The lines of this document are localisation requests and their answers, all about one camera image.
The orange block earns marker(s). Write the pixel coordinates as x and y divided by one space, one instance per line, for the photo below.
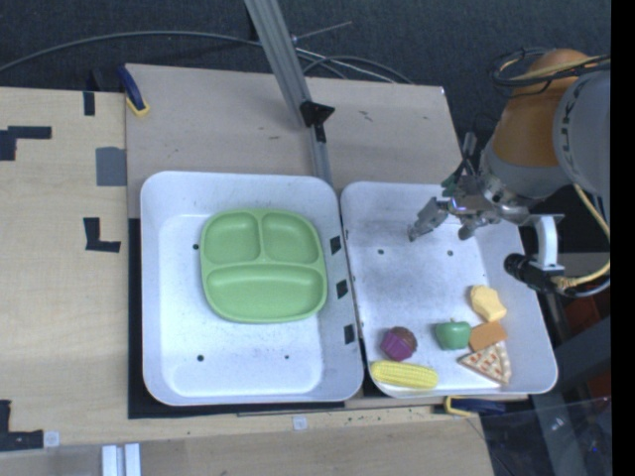
487 335

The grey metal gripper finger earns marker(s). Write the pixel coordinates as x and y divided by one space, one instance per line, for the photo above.
427 220
469 228

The pizza slice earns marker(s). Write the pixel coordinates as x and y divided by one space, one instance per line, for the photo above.
488 364

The yellow toy fries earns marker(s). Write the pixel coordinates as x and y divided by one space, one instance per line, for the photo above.
487 303

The purple and brown cupcake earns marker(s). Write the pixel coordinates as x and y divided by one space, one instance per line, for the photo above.
397 343

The pale wood board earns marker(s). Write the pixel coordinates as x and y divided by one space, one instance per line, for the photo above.
223 127

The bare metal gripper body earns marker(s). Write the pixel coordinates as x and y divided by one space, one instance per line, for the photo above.
483 199

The green divided plate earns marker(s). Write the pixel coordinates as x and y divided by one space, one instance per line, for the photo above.
263 285

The yellow corn cob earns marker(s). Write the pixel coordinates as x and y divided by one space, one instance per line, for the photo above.
404 375

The black cylinder on white bracket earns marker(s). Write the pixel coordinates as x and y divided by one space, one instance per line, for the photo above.
533 271

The white plastic tray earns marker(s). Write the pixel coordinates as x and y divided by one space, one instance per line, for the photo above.
412 290
238 355

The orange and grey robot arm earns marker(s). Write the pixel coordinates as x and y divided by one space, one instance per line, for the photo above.
531 132

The green apple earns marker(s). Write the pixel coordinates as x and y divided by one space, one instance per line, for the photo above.
452 335

